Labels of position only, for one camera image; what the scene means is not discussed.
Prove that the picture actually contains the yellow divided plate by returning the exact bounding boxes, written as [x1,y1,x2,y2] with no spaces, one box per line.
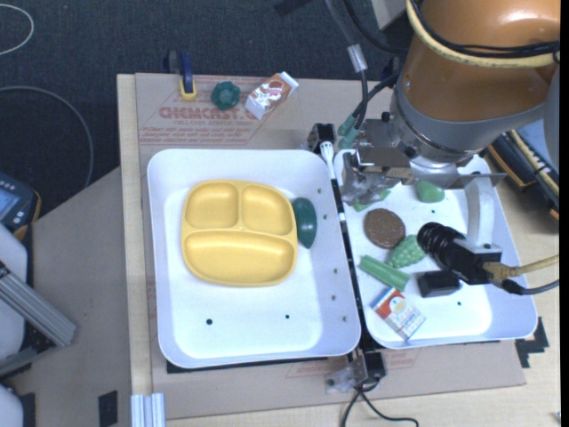
[180,179,299,288]

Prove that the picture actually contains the brown cardboard board, red print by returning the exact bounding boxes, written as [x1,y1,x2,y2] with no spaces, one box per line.
[132,72,528,420]

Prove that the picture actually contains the black block with thin wires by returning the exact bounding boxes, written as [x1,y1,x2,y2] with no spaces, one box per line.
[306,122,337,151]
[324,351,388,395]

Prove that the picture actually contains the dark green broccoli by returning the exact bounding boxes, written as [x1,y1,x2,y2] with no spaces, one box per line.
[211,80,242,109]

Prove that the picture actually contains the white plastic tray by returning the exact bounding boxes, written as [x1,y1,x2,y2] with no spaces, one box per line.
[146,148,362,369]
[332,148,539,350]

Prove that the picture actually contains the light green toy pea pod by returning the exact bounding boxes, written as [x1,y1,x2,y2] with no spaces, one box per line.
[353,188,392,213]

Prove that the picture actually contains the light green toy pear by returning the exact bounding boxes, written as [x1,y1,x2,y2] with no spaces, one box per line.
[415,180,445,203]

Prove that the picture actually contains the brown and white carton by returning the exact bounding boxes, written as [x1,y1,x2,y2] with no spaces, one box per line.
[244,71,300,122]

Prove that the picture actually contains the dark green toy vegetable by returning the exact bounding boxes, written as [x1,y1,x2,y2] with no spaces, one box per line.
[291,197,319,250]

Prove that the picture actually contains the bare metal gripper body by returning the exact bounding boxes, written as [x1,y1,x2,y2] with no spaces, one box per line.
[354,118,473,187]

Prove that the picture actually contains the black rectangular box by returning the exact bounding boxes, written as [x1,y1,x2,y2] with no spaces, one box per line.
[416,270,462,299]

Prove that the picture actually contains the black cylinder on white bracket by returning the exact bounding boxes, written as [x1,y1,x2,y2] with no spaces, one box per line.
[416,178,504,286]

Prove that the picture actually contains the brown biscuit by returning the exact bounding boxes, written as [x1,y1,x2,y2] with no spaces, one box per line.
[363,207,407,250]

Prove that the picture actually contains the green grapes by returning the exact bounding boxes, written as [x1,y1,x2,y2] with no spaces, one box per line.
[389,234,427,270]

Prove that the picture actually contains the thin black and white rod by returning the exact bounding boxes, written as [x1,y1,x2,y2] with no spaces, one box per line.
[319,141,366,355]

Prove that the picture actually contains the green celery stick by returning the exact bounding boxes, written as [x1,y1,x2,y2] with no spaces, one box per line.
[358,254,411,291]

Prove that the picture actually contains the red white blue packet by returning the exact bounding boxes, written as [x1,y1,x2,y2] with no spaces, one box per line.
[370,286,427,342]

